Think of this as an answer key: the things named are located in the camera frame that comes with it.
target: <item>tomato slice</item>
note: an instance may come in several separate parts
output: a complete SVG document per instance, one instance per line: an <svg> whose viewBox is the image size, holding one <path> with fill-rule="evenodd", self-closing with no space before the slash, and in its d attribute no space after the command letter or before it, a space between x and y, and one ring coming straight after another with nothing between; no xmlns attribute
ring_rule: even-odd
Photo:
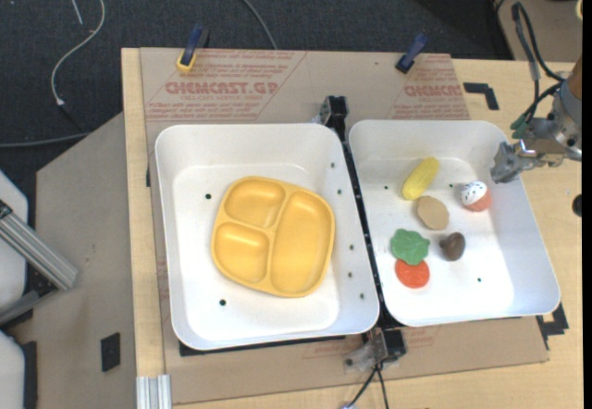
<svg viewBox="0 0 592 409"><path fill-rule="evenodd" d="M412 289L424 287L429 281L429 267L423 260L414 266L408 265L402 259L397 259L395 273L403 285Z"/></svg>

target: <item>black floor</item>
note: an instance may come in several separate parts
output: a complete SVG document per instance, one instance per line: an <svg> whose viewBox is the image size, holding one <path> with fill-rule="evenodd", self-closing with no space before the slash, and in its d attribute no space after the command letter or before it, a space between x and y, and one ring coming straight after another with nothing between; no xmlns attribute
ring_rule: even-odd
<svg viewBox="0 0 592 409"><path fill-rule="evenodd" d="M279 49L403 52L423 32L426 51L510 58L489 0L247 1ZM0 0L0 170L28 195L35 172L74 142L6 145L92 131L119 113L122 47L182 47L201 22L211 47L273 48L245 0L105 0L105 25L55 76L65 112L52 69L101 13L97 0L76 2L78 14L71 0Z"/></svg>

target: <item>blue clamp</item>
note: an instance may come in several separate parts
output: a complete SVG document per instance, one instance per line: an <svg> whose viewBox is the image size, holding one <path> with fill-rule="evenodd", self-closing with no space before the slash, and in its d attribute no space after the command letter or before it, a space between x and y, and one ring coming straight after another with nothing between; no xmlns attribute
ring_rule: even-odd
<svg viewBox="0 0 592 409"><path fill-rule="evenodd" d="M413 40L413 44L409 48L407 54L404 54L403 57L397 62L395 67L397 70L400 70L403 73L407 73L410 68L413 66L414 59L427 44L427 36L424 34L418 34L415 39Z"/></svg>
<svg viewBox="0 0 592 409"><path fill-rule="evenodd" d="M183 71L191 70L195 63L195 59L197 58L195 49L204 48L208 39L208 29L204 29L203 26L196 24L195 27L193 27L193 31L191 31L185 50L177 59L177 68Z"/></svg>

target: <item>wooden table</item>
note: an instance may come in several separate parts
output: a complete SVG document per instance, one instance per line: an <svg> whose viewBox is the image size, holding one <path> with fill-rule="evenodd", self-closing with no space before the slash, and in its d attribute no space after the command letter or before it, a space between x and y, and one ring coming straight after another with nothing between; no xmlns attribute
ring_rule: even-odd
<svg viewBox="0 0 592 409"><path fill-rule="evenodd" d="M460 82L488 83L498 98L500 109L492 111L487 109L483 95L465 93L471 118L494 123L510 137L510 123L532 101L533 83L527 64L521 61L489 60L453 60L453 64ZM549 66L555 71L572 68L571 64L564 63ZM165 374L166 368L154 259L154 217L150 189L146 187L148 157L138 49L122 51L122 72L136 366L138 376L154 378ZM524 186L560 283L561 302L570 326L565 335L549 339L549 361L536 365L390 380L387 381L390 407L571 409L584 406L582 220L571 208L573 199L582 191L581 170L581 164L566 161L558 168L542 167L523 174ZM359 385L338 386L239 400L183 404L182 407L337 409L349 401L358 389ZM376 383L370 385L356 405L360 409L382 407L380 386Z"/></svg>

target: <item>white cable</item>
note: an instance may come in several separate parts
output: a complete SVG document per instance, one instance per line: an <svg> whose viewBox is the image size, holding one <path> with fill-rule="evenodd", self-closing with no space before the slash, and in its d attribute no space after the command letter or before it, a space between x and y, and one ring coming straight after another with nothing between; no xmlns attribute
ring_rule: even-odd
<svg viewBox="0 0 592 409"><path fill-rule="evenodd" d="M103 24L105 24L105 2L103 0L99 0L99 3L101 4L101 20L99 21L99 24L97 25L96 29L94 31L91 32L91 35L88 36L84 41L82 41L81 43L79 43L78 45L76 45L75 47L73 47L72 49L70 49L69 51L67 51L62 58L60 58L57 63L55 64L54 69L52 70L52 78L51 78L51 88L52 88L52 94L55 98L55 102L57 103L58 106L63 106L66 104L66 102L64 100L62 100L59 95L57 94L56 91L56 73L59 70L59 68L61 67L61 65L64 63L64 61L70 57L72 54L74 54L77 50L79 50L81 47L83 47L84 45L86 45L96 34L99 33L99 31L101 30L101 28L103 27Z"/></svg>

